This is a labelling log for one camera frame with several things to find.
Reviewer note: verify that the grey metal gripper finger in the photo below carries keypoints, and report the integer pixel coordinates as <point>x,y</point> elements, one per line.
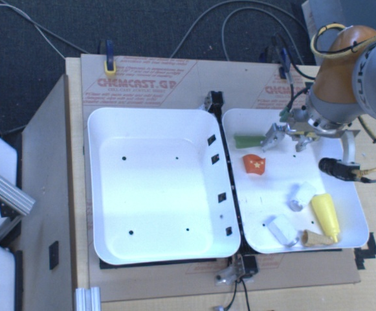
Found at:
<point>273,137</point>
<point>302,144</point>

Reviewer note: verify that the black cylinder on white bracket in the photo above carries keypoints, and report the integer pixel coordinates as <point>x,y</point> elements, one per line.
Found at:
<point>339,164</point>

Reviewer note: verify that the small white bottle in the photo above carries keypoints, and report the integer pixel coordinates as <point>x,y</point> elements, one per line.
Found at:
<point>301,196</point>

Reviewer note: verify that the green toy vegetable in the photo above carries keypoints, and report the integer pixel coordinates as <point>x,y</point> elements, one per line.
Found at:
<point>247,141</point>

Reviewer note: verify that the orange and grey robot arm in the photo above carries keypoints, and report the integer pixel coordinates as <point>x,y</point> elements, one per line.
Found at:
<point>343,76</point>

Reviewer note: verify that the tan ice cream cone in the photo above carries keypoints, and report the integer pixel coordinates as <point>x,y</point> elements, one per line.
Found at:
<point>315,237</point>

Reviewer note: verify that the yellow squeeze bottle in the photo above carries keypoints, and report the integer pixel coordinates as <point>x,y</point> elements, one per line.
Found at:
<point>325,214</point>

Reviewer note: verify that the brown cardboard board red print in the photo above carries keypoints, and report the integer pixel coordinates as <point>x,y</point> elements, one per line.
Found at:
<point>187,173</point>

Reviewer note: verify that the red packet with yellow stars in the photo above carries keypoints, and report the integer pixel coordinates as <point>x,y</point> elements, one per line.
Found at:
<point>254,164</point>

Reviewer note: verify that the white carton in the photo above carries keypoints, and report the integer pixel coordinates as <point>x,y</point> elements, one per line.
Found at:
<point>283,228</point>

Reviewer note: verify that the white plastic tray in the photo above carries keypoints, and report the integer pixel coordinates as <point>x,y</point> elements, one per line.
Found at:
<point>158,186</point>
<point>291,190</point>

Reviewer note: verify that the thin black rod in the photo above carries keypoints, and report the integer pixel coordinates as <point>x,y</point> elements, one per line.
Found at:
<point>231,180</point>

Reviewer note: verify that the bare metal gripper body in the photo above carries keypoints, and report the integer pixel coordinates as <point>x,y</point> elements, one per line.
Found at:
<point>304,125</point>

